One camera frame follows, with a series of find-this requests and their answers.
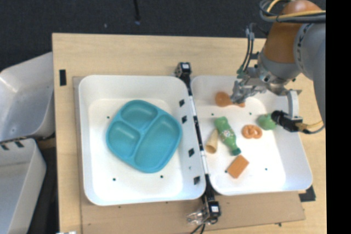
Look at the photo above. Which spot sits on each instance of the orange pretzel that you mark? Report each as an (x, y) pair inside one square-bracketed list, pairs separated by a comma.
[(251, 132)]

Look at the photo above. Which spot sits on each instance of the orange toy drumstick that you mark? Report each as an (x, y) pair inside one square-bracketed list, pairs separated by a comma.
[(221, 99)]

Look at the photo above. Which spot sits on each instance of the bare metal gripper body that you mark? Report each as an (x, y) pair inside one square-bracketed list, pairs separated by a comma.
[(263, 82)]

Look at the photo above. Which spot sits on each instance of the blue divided plate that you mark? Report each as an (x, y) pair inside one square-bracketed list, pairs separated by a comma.
[(148, 142)]

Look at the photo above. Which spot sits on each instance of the white plastic tray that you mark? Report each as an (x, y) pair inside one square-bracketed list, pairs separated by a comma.
[(268, 161), (98, 167)]

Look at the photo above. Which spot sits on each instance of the beige ice cream cone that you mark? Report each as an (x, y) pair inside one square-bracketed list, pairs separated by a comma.
[(211, 143)]

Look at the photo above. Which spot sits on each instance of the thin black and white rod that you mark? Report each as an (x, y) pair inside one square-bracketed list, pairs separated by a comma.
[(197, 123)]

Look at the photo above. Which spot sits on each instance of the orange rectangular biscuit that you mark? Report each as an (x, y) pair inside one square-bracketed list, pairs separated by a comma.
[(238, 166)]

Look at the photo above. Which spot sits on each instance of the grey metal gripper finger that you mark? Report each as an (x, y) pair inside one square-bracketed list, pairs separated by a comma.
[(243, 96), (234, 97)]

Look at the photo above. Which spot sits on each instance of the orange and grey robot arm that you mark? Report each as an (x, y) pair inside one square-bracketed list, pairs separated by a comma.
[(282, 41)]

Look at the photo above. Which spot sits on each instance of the green plastic bottle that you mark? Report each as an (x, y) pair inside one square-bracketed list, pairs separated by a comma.
[(227, 134)]

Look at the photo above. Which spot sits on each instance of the black cylinder on white bracket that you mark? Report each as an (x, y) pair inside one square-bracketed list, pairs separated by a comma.
[(285, 120)]

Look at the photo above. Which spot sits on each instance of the green toy pepper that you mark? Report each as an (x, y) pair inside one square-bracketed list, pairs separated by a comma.
[(264, 122)]

